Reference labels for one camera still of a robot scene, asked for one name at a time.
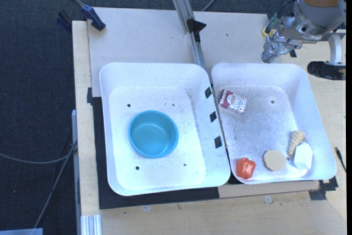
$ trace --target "blue plate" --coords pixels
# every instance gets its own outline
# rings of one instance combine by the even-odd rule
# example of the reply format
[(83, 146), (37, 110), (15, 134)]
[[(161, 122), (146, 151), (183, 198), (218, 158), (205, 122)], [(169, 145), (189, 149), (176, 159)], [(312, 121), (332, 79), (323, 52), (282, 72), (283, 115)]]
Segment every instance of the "blue plate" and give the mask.
[(158, 111), (144, 111), (130, 122), (128, 138), (140, 155), (161, 158), (176, 148), (178, 130), (168, 115)]

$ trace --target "wooden table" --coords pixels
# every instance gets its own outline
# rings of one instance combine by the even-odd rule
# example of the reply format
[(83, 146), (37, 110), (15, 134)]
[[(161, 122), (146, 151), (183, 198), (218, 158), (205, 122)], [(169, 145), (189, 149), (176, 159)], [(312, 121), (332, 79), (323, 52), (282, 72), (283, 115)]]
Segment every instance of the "wooden table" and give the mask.
[[(258, 185), (223, 185), (220, 199), (151, 206), (99, 208), (92, 106), (89, 37), (85, 21), (73, 22), (74, 73), (79, 160), (78, 215), (101, 215), (102, 234), (346, 234), (346, 174), (336, 158), (339, 187), (328, 200), (311, 200), (308, 191), (318, 181)], [(329, 60), (329, 45), (304, 45), (298, 57), (282, 56), (283, 63), (306, 68), (311, 61)], [(338, 147), (346, 163), (345, 81), (309, 75), (332, 148)]]

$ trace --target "dark carpet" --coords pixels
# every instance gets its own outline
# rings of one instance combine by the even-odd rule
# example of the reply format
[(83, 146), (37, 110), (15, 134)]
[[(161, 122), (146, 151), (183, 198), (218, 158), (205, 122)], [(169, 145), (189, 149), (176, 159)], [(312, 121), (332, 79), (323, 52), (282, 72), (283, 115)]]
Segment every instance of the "dark carpet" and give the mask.
[[(174, 9), (172, 0), (81, 0), (95, 7)], [(210, 0), (190, 0), (202, 10)], [(216, 0), (209, 11), (263, 13), (285, 0)], [(67, 154), (75, 108), (72, 38), (56, 24), (72, 0), (0, 0), (0, 152), (46, 161)], [(27, 165), (0, 157), (0, 231), (32, 228), (62, 165)], [(76, 234), (72, 158), (39, 227), (45, 235)]]

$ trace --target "white plastic tray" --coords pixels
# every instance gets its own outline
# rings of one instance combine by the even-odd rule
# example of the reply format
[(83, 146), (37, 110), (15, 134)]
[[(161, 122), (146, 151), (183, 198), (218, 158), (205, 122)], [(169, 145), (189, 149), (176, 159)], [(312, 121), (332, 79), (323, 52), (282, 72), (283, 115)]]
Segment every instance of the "white plastic tray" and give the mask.
[[(330, 179), (336, 162), (320, 114), (303, 69), (294, 64), (219, 63), (211, 72), (216, 96), (222, 89), (247, 98), (244, 114), (219, 108), (230, 165), (243, 183)], [(313, 150), (310, 170), (299, 170), (287, 149), (294, 130), (305, 132)], [(281, 171), (266, 168), (263, 155), (279, 150), (289, 160)], [(256, 162), (251, 178), (236, 174), (236, 161), (247, 157)]]
[[(216, 107), (206, 91), (210, 82), (205, 70), (195, 64), (109, 63), (100, 82), (107, 176), (116, 193), (130, 196), (227, 182), (230, 166), (219, 119), (211, 121)], [(130, 145), (128, 125), (146, 110), (167, 114), (178, 127), (178, 145), (165, 157), (144, 158)]]

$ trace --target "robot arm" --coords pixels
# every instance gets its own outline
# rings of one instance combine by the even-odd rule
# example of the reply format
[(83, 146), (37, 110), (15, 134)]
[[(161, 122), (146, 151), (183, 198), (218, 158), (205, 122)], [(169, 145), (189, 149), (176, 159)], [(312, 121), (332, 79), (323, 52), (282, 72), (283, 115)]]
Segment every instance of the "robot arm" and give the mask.
[(295, 0), (293, 17), (282, 17), (279, 12), (271, 19), (261, 58), (271, 63), (282, 54), (302, 48), (304, 43), (328, 41), (330, 62), (312, 62), (308, 71), (327, 79), (345, 79), (339, 43), (345, 34), (333, 32), (342, 23), (346, 25), (346, 0)]

